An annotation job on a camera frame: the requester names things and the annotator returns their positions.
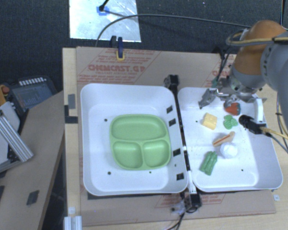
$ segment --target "dark carpet backdrop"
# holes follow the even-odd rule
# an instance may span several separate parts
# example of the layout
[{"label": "dark carpet backdrop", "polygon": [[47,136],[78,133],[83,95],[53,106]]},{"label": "dark carpet backdrop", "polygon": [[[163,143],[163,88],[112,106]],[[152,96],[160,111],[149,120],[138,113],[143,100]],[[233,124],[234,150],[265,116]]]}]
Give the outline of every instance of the dark carpet backdrop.
[{"label": "dark carpet backdrop", "polygon": [[[281,0],[136,0],[138,13],[161,13],[252,25],[279,21]],[[288,26],[288,0],[284,24]],[[235,26],[169,18],[140,18],[141,43],[127,48],[211,52]],[[69,38],[69,0],[0,0],[0,83],[49,75],[62,89],[63,47],[92,46]],[[100,42],[99,46],[108,46]]]}]

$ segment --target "green divided plate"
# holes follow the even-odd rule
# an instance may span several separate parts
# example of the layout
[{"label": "green divided plate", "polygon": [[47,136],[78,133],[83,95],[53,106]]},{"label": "green divided plate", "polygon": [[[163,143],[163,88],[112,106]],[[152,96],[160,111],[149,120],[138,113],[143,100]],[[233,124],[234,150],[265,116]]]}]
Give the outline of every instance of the green divided plate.
[{"label": "green divided plate", "polygon": [[127,170],[150,170],[168,164],[171,145],[168,128],[155,115],[120,115],[110,125],[115,162]]}]

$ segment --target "yellow block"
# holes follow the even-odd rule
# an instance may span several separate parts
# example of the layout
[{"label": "yellow block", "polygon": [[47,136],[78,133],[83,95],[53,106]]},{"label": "yellow block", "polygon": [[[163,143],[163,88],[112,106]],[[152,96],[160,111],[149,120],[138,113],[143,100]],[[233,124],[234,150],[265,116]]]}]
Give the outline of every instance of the yellow block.
[{"label": "yellow block", "polygon": [[202,125],[206,126],[207,128],[214,130],[216,128],[216,121],[217,121],[216,116],[213,116],[209,113],[206,113],[204,116]]}]

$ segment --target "tan wooden surface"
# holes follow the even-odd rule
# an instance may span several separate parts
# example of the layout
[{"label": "tan wooden surface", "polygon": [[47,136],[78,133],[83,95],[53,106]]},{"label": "tan wooden surface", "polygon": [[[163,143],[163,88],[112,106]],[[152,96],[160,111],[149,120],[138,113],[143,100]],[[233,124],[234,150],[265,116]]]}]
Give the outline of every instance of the tan wooden surface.
[{"label": "tan wooden surface", "polygon": [[[63,50],[64,63],[64,92],[65,97],[76,91],[76,69],[75,58],[76,50],[66,48]],[[268,86],[258,93],[260,97],[266,97],[268,100],[264,103],[264,113],[269,128],[278,131],[276,120],[276,92]],[[76,124],[67,124],[65,126],[66,137],[66,163],[67,163],[67,191],[68,206],[76,207],[74,215],[80,215],[80,197],[79,197],[79,159],[77,157],[79,148],[77,146],[78,129]],[[183,220],[180,230],[279,230],[288,229],[288,155],[282,148],[274,142],[276,153],[279,159],[283,173],[282,186],[273,192],[278,195],[280,200],[275,202],[276,214],[254,215],[254,216],[236,216],[225,218],[206,218],[206,219],[188,219]],[[175,224],[171,221],[160,221],[150,223],[119,224],[95,227],[83,227],[84,230],[165,230]]]},{"label": "tan wooden surface", "polygon": [[[34,156],[7,171],[0,200],[0,230],[40,230],[63,150],[63,92],[35,106],[28,113],[21,134]],[[27,206],[31,192],[37,202]]]}]

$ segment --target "electronic device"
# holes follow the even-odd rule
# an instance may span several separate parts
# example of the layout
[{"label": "electronic device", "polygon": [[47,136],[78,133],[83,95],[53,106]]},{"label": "electronic device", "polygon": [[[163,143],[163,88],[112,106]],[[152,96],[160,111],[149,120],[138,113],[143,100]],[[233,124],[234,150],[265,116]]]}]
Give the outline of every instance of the electronic device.
[{"label": "electronic device", "polygon": [[0,84],[0,106],[9,101],[18,116],[57,93],[48,76],[21,78],[14,84]]}]

